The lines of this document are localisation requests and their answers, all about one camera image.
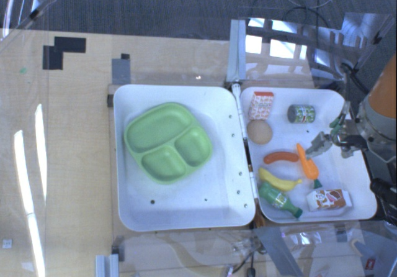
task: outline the yellow banana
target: yellow banana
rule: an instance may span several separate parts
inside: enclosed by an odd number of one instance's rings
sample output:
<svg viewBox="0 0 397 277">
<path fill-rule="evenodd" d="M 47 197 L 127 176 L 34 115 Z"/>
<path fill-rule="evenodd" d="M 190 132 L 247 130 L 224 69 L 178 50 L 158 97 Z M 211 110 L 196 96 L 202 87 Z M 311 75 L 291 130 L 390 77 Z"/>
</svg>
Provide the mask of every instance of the yellow banana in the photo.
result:
<svg viewBox="0 0 397 277">
<path fill-rule="evenodd" d="M 259 168 L 259 178 L 261 179 L 261 181 L 269 182 L 272 186 L 281 191 L 290 191 L 297 184 L 302 183 L 301 179 L 297 179 L 296 181 L 279 179 L 278 177 L 267 171 L 265 168 Z"/>
</svg>

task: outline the wooden table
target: wooden table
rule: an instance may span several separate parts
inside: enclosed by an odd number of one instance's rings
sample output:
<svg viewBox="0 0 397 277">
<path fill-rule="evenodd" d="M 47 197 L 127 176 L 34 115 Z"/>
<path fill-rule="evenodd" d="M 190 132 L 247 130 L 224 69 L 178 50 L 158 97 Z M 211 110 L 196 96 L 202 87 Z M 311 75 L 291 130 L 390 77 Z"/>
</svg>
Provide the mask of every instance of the wooden table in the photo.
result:
<svg viewBox="0 0 397 277">
<path fill-rule="evenodd" d="M 112 59 L 120 58 L 122 53 L 130 54 L 133 83 L 222 86 L 229 43 L 40 31 L 15 31 L 12 35 L 16 38 L 0 54 L 0 116 L 3 120 L 0 149 L 2 156 L 6 157 L 0 163 L 3 175 L 0 184 L 0 237 L 11 238 L 13 246 L 1 250 L 0 275 L 35 275 L 27 220 L 13 161 L 12 136 L 22 129 L 35 214 L 44 247 L 46 276 L 93 276 L 95 256 L 109 255 L 114 241 L 112 208 L 115 204 L 112 205 L 110 161 L 112 130 L 107 107 Z M 64 53 L 63 70 L 43 70 L 43 45 L 53 45 L 55 37 L 85 38 L 86 52 Z M 313 87 L 311 79 L 294 84 Z M 46 201 L 35 151 L 34 113 L 39 103 L 42 103 L 44 120 L 48 124 Z M 192 234 L 196 242 L 186 245 L 199 253 L 216 250 L 216 247 L 225 252 L 225 245 L 228 245 L 208 239 L 211 232 L 208 235 L 202 231 Z M 152 235 L 131 234 L 135 246 L 141 243 L 136 248 L 141 250 L 141 254 L 153 254 L 146 257 L 146 262 L 145 257 L 137 254 L 138 259 L 133 259 L 135 263 L 146 269 L 151 266 L 167 268 L 146 270 L 141 276 L 220 276 L 221 268 L 201 266 L 196 259 L 189 257 L 186 249 L 181 248 L 185 244 L 167 240 L 170 236 L 167 234 L 159 236 L 164 242 L 161 245 L 156 244 L 158 239 L 149 243 Z M 167 252 L 168 257 L 159 255 L 159 250 Z M 225 253 L 223 255 L 218 263 L 228 261 Z M 357 271 L 359 267 L 354 260 L 357 257 L 350 257 L 349 269 Z M 239 259 L 238 254 L 230 256 L 233 263 Z M 277 274 L 267 255 L 256 260 L 256 267 L 262 272 L 269 276 Z M 299 261 L 308 273 L 312 258 Z M 186 263 L 190 268 L 182 268 Z M 244 274 L 245 270 L 241 270 L 237 276 Z"/>
</svg>

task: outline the green bottle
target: green bottle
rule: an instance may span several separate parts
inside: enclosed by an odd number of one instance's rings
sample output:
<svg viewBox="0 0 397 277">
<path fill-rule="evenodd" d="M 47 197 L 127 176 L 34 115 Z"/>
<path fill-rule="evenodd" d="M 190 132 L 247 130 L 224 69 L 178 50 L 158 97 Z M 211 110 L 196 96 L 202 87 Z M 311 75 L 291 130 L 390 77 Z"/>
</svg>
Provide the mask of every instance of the green bottle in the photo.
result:
<svg viewBox="0 0 397 277">
<path fill-rule="evenodd" d="M 299 218 L 303 213 L 299 207 L 296 207 L 291 203 L 290 199 L 286 195 L 273 187 L 269 182 L 263 182 L 259 188 L 259 195 L 276 209 L 289 211 L 296 218 Z"/>
</svg>

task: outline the toy food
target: toy food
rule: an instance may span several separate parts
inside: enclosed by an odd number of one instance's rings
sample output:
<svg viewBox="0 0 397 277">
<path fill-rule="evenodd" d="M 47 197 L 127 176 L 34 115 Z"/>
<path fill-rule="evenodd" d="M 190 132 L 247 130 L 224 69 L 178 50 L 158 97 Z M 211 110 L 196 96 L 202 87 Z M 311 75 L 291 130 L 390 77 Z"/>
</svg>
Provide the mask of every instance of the toy food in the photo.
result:
<svg viewBox="0 0 397 277">
<path fill-rule="evenodd" d="M 309 105 L 291 105 L 287 111 L 288 121 L 293 124 L 304 124 L 313 122 L 316 118 L 316 111 Z"/>
<path fill-rule="evenodd" d="M 299 218 L 303 211 L 294 206 L 290 199 L 284 195 L 281 191 L 273 187 L 269 182 L 263 182 L 259 188 L 259 196 L 264 198 L 276 209 L 291 212 L 293 216 Z"/>
<path fill-rule="evenodd" d="M 300 162 L 303 167 L 303 172 L 305 173 L 306 177 L 314 180 L 315 189 L 322 187 L 323 185 L 318 180 L 319 171 L 313 160 L 306 159 L 305 149 L 303 149 L 303 147 L 299 143 L 297 143 L 297 150 L 298 150 Z"/>
<path fill-rule="evenodd" d="M 311 212 L 320 209 L 339 209 L 344 206 L 352 206 L 349 193 L 341 189 L 315 190 L 307 195 L 306 200 Z"/>
<path fill-rule="evenodd" d="M 266 157 L 264 157 L 263 162 L 269 165 L 280 160 L 297 162 L 299 157 L 293 152 L 279 151 L 268 154 Z"/>
<path fill-rule="evenodd" d="M 273 131 L 263 120 L 251 120 L 247 125 L 248 137 L 258 145 L 264 145 L 272 140 Z"/>
<path fill-rule="evenodd" d="M 206 131 L 181 104 L 167 102 L 133 119 L 124 143 L 153 181 L 171 184 L 201 168 L 212 155 Z"/>
<path fill-rule="evenodd" d="M 276 189 L 279 189 L 281 191 L 290 191 L 297 184 L 302 183 L 301 179 L 297 179 L 296 181 L 279 179 L 278 177 L 274 176 L 272 173 L 267 171 L 265 168 L 259 168 L 258 173 L 261 181 L 267 181 Z"/>
<path fill-rule="evenodd" d="M 272 109 L 273 96 L 272 92 L 255 91 L 249 106 L 248 117 L 251 120 L 266 120 Z"/>
</svg>

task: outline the toy carrot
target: toy carrot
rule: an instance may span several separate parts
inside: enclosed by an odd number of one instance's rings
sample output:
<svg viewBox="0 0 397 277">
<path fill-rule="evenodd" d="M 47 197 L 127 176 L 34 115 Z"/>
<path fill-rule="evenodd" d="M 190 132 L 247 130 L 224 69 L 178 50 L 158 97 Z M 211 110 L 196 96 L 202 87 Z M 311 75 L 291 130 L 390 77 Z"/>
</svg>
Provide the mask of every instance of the toy carrot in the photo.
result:
<svg viewBox="0 0 397 277">
<path fill-rule="evenodd" d="M 309 179 L 314 180 L 315 189 L 322 187 L 323 185 L 318 181 L 319 171 L 313 160 L 311 158 L 309 160 L 306 159 L 305 149 L 303 149 L 299 143 L 297 143 L 297 150 L 305 175 Z"/>
</svg>

